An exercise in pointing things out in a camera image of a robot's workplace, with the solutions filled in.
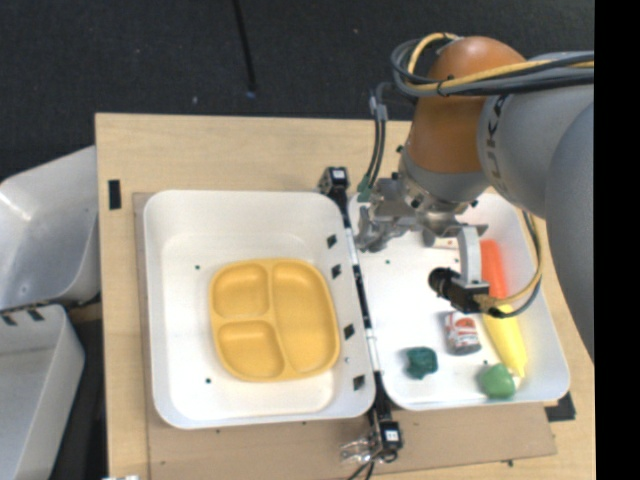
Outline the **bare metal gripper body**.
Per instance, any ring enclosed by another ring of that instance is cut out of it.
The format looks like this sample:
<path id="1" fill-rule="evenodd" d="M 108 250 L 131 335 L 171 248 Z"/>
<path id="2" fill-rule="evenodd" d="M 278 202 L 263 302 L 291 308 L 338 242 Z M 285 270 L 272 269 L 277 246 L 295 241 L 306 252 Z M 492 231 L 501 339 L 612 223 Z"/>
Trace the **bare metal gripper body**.
<path id="1" fill-rule="evenodd" d="M 479 236 L 486 233 L 487 224 L 459 220 L 470 206 L 470 202 L 439 199 L 410 178 L 383 178 L 371 194 L 370 218 L 374 226 L 376 222 L 394 221 L 398 229 L 395 238 L 417 232 L 424 246 L 433 247 L 439 241 L 455 239 L 464 228 Z"/>

